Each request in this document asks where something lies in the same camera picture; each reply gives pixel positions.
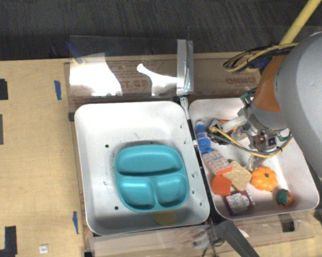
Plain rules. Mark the dull grey metal gripper finger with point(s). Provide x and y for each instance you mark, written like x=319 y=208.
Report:
x=254 y=163

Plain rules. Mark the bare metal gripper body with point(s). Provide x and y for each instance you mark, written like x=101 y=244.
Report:
x=262 y=142

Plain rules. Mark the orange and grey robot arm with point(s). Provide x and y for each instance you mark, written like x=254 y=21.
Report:
x=300 y=95

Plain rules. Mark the orange pumpkin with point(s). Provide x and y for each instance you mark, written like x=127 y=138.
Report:
x=263 y=178

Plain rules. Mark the tan bread slice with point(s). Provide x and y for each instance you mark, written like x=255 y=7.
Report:
x=238 y=176

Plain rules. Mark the white plastic tray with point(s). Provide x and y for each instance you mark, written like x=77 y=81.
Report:
x=101 y=134
x=291 y=169

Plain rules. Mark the white and pink packet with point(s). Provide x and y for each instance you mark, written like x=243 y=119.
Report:
x=215 y=161

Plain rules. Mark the orange cheese slice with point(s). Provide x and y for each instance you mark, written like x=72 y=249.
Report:
x=220 y=185

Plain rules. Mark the maroon jar with white label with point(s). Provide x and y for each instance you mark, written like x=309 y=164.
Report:
x=239 y=202

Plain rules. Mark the small orange fruit green top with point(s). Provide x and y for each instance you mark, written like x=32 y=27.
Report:
x=284 y=197

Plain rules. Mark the small colourful carton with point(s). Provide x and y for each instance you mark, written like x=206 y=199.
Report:
x=214 y=122

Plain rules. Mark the clear bottle with blue label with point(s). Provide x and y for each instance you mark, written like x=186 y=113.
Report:
x=203 y=139

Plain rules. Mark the thin black and white rod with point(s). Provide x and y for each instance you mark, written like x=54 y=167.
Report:
x=195 y=142

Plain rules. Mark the blue divided plate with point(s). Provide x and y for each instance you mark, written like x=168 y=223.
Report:
x=150 y=177

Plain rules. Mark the small white square block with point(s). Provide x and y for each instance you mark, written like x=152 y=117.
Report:
x=43 y=248

